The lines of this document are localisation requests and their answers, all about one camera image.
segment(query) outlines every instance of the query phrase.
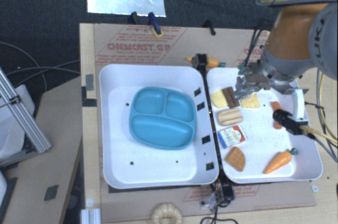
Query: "blue plate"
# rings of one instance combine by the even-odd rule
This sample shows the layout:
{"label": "blue plate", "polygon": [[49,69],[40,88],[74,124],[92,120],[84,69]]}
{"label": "blue plate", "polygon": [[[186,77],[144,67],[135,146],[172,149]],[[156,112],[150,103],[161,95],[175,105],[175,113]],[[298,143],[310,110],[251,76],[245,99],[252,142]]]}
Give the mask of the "blue plate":
{"label": "blue plate", "polygon": [[143,88],[133,99],[129,129],[143,144],[168,150],[186,148],[195,136],[195,105],[178,91]]}

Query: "cardboard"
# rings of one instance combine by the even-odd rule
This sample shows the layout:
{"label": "cardboard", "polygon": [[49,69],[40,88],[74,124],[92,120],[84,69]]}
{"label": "cardboard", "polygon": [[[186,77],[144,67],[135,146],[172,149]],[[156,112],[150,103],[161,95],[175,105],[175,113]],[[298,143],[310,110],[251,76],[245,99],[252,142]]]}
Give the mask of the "cardboard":
{"label": "cardboard", "polygon": [[[99,95],[99,72],[110,63],[188,66],[186,57],[206,53],[237,67],[247,56],[252,30],[162,27],[164,36],[157,39],[150,26],[94,25],[96,88],[98,112],[98,143],[100,155],[101,221],[149,219],[162,202],[172,202],[184,216],[210,213],[201,209],[200,201],[211,193],[210,186],[184,188],[140,189],[119,191],[112,189],[102,175],[102,137]],[[262,32],[250,61],[261,55],[260,46],[268,34]],[[314,206],[315,200],[308,181],[280,182],[234,186],[235,200],[219,212],[243,212],[279,208]]]}

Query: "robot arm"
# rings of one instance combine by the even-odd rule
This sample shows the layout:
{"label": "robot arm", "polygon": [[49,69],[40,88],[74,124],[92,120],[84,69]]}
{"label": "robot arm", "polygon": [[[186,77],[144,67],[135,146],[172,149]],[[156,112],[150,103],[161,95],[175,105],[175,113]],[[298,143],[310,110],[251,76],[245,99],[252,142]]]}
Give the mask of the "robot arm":
{"label": "robot arm", "polygon": [[290,83],[313,67],[337,80],[337,3],[284,7],[261,59],[237,78],[235,97],[247,98],[262,88],[287,94],[293,90]]}

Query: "wooden edge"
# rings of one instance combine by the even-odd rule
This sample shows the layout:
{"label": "wooden edge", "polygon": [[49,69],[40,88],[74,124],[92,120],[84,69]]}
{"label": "wooden edge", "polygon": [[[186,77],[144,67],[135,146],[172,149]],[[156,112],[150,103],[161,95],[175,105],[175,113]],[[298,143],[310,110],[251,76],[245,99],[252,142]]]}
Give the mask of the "wooden edge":
{"label": "wooden edge", "polygon": [[[94,24],[80,24],[81,86],[93,76],[86,96],[96,99]],[[84,197],[86,209],[101,207],[97,107],[82,107]]]}

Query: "metal frame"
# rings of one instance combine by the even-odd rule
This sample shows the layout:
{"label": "metal frame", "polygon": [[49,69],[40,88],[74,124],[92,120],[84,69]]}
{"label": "metal frame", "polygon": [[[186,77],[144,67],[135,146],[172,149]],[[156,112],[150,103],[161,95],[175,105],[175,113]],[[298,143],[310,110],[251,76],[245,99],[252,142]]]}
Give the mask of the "metal frame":
{"label": "metal frame", "polygon": [[10,165],[12,163],[21,161],[36,153],[43,153],[48,150],[52,144],[42,133],[38,125],[36,124],[33,116],[28,112],[25,105],[21,101],[21,97],[17,95],[13,85],[8,80],[6,74],[0,67],[0,97],[4,100],[5,104],[0,108],[7,106],[12,112],[15,119],[18,121],[22,129],[25,131],[28,139],[31,141],[36,152],[26,152],[23,149],[6,160],[0,162],[0,167]]}

